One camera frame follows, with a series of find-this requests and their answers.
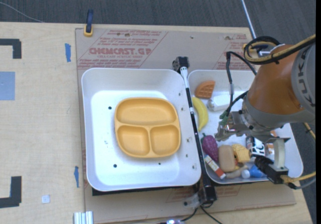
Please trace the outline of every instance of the wooden table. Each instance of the wooden table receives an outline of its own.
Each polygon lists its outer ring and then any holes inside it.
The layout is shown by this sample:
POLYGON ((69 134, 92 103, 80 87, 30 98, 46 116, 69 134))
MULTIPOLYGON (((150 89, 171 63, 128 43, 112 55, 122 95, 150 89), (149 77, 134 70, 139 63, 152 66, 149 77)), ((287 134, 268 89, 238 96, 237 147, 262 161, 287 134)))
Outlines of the wooden table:
MULTIPOLYGON (((95 26, 237 31, 212 27, 95 26)), ((0 23, 0 38, 22 42, 22 59, 13 59, 12 46, 0 46, 0 72, 15 72, 15 99, 0 100, 0 198, 10 196, 11 177, 22 177, 22 202, 18 207, 0 208, 0 223, 72 223, 75 212, 85 211, 75 44, 75 29, 83 27, 0 23), (71 46, 70 62, 66 60, 66 43, 71 46), (79 170, 79 187, 75 167, 79 170), (50 195, 49 203, 42 203, 44 195, 50 195)), ((295 205, 218 212, 214 216, 224 224, 312 223, 302 191, 295 190, 294 196, 295 205)), ((188 221, 212 222, 205 214, 188 221)))

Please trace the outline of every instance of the yellow banana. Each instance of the yellow banana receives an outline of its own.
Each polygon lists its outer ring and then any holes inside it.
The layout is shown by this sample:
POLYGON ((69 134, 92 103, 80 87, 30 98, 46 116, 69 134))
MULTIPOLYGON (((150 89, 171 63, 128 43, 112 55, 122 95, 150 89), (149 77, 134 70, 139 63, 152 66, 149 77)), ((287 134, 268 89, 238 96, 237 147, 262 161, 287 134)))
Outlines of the yellow banana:
POLYGON ((201 99, 193 96, 192 103, 193 103, 193 106, 198 114, 198 130, 201 131, 202 128, 209 121, 209 114, 207 112, 207 108, 206 108, 205 104, 202 102, 201 99))

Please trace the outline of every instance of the blue clamp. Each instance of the blue clamp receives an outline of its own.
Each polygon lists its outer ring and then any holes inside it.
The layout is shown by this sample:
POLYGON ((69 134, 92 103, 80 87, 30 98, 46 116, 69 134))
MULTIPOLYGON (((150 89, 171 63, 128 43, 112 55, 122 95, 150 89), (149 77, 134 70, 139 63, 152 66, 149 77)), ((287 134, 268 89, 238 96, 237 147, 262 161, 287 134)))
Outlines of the blue clamp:
POLYGON ((92 31, 93 31, 92 18, 93 18, 93 15, 94 15, 94 10, 89 9, 88 12, 87 12, 86 25, 85 25, 85 28, 84 28, 84 35, 86 37, 91 37, 92 36, 92 31))

